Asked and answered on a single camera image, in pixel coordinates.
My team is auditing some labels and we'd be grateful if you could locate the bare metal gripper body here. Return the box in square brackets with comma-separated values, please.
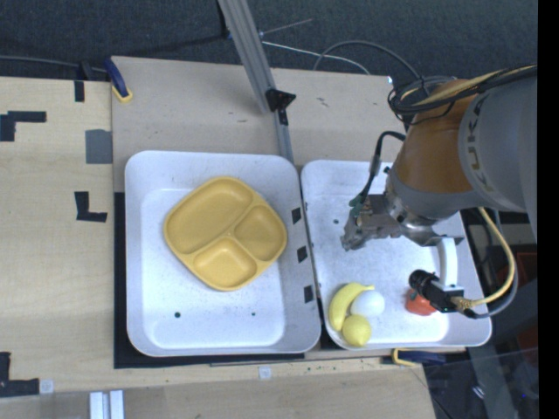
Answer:
[348, 194, 439, 247]

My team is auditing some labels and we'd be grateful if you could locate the white plastic tray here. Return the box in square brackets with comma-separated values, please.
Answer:
[300, 159, 493, 352]
[124, 149, 322, 358]

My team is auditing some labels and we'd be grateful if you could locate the white egg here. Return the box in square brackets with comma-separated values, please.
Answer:
[349, 290, 386, 319]

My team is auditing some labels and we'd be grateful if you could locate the yellow banana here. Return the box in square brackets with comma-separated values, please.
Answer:
[328, 282, 376, 333]

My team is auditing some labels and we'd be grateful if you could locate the orange red toy fruit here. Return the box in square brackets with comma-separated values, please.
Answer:
[404, 287, 438, 318]

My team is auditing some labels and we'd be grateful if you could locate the yellow lemon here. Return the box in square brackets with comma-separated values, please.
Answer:
[341, 314, 373, 348]

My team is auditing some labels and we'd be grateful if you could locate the yellow divided plate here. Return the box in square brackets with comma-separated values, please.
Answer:
[162, 175, 289, 292]

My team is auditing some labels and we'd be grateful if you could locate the pale wood board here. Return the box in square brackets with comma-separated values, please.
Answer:
[111, 55, 468, 362]

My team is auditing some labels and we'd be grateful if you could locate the black cylinder on white bracket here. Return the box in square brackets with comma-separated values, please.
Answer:
[408, 235, 466, 314]

